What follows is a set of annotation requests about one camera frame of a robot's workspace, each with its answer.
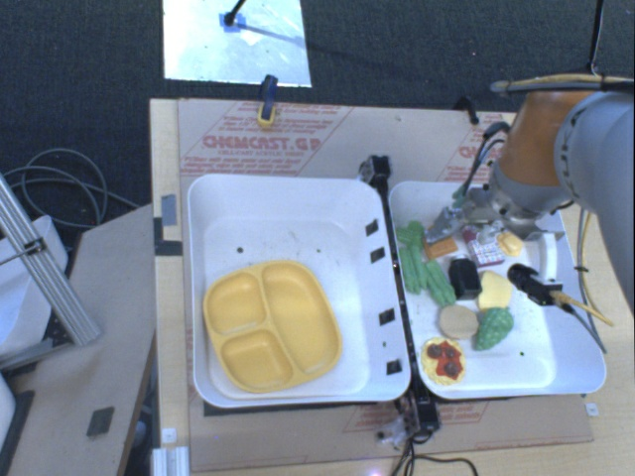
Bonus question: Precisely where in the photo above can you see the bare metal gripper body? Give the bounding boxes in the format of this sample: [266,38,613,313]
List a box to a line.
[457,185,538,239]

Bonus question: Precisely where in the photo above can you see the red and white checked packet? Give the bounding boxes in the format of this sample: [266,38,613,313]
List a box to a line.
[461,225,506,270]

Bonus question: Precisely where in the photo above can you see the small yellow toy food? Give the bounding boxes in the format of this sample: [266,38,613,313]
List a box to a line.
[496,232,524,258]

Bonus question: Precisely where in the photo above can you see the orange cracker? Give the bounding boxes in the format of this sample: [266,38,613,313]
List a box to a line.
[423,235,459,262]

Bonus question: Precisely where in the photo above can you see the black box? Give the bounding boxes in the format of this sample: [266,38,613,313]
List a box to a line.
[447,257,483,301]

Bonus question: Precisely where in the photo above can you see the green asparagus bunch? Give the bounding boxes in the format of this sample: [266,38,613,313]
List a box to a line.
[399,244,429,296]
[424,259,458,308]

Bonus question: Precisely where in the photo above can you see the yellow cheese wedge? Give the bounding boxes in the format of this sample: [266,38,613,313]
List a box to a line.
[476,270,514,313]

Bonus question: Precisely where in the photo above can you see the tan round biscuit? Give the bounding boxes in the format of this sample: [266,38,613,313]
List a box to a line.
[437,303,480,341]

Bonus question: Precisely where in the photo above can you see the green grapes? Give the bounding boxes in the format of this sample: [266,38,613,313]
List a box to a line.
[472,306,515,352]

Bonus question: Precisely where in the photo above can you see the white plastic tray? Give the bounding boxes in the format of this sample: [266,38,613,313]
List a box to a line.
[388,180,607,400]
[187,174,413,410]

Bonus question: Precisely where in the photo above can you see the yellow spaghetti with red meatballs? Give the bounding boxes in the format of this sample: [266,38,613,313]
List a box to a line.
[420,336,467,387]

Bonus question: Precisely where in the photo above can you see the yellow divided plate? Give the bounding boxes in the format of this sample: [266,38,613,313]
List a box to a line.
[201,259,344,395]

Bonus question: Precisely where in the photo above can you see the brown cardboard board red print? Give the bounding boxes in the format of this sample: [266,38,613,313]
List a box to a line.
[177,97,595,473]

